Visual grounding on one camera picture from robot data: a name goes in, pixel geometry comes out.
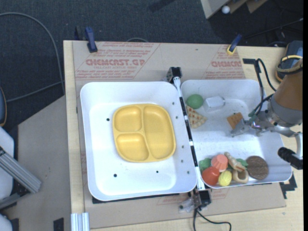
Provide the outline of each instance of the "green ball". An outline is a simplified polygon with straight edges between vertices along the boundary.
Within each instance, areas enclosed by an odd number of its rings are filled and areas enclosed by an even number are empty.
[[[193,109],[198,109],[203,105],[203,97],[199,94],[193,94],[188,97],[186,104]]]

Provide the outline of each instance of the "chocolate cookie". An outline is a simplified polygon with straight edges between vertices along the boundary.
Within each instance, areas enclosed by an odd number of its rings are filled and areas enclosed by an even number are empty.
[[[246,159],[248,174],[257,180],[263,180],[269,175],[269,166],[260,156],[250,156]]]

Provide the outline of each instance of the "red tomato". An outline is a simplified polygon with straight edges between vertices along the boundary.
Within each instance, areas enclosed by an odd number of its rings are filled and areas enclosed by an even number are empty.
[[[219,170],[213,166],[206,168],[202,172],[202,179],[207,185],[216,185],[219,178]]]

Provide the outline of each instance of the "dark background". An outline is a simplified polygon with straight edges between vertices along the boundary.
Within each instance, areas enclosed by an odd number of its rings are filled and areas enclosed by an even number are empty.
[[[285,47],[303,40],[303,22],[246,39],[245,36],[303,18],[303,0],[268,0],[250,13],[244,4],[233,14],[218,11],[206,19],[200,0],[175,0],[153,12],[160,0],[0,0],[0,14],[24,13],[50,31],[63,73],[63,40],[74,40],[76,26],[91,26],[97,41],[229,44]],[[0,86],[10,101],[60,81],[55,49],[43,27],[20,15],[0,16]],[[11,130],[63,96],[61,85],[7,103],[4,126]]]

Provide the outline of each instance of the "yellow plate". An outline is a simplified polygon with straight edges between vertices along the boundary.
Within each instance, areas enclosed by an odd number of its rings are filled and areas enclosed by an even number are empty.
[[[168,112],[155,104],[132,104],[113,115],[115,146],[130,162],[156,162],[173,155],[176,143]]]

